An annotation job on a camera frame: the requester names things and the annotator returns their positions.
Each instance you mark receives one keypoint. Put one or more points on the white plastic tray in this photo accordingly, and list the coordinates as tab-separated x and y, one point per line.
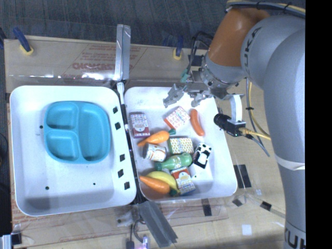
33	165
155	100

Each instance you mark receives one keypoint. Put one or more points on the black and white milk carton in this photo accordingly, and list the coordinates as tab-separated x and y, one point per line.
202	154

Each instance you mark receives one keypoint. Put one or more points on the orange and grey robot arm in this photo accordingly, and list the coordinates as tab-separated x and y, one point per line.
272	61

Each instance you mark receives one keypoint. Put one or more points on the orange sausage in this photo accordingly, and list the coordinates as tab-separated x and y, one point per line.
197	122

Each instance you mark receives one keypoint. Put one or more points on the white and orange small can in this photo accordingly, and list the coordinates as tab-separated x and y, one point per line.
155	152

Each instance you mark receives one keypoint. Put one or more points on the orange and blue carton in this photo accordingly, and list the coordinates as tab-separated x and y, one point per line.
183	181

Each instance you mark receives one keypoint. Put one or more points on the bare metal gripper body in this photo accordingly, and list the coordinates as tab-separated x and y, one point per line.
201	83

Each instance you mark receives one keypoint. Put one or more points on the green patterned carton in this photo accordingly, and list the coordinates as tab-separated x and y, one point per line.
180	145

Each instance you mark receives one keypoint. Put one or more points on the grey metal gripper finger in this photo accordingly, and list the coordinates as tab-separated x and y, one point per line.
197	100
172	95

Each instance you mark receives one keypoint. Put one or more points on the green bottle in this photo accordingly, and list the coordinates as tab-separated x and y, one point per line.
175	162

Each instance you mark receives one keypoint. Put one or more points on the blue divided plate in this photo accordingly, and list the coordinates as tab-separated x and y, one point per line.
77	131

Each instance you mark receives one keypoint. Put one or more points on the black cylinder on white bracket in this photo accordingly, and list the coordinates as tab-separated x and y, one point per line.
230	122

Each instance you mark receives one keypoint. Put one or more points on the orange carrot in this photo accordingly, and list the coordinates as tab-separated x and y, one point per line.
157	137
155	184

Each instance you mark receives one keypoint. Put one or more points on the orange and white small carton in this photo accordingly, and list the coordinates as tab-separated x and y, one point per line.
177	118

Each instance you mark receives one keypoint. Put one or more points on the thin black and white rod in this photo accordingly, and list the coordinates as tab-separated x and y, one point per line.
121	91

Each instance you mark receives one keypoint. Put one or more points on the dark red small carton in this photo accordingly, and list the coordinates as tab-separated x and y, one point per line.
139	124

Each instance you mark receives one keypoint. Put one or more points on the yellow banana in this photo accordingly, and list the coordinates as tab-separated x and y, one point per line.
163	176

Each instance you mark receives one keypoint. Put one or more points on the brown cardboard board red print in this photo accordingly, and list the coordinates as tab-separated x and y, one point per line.
77	56

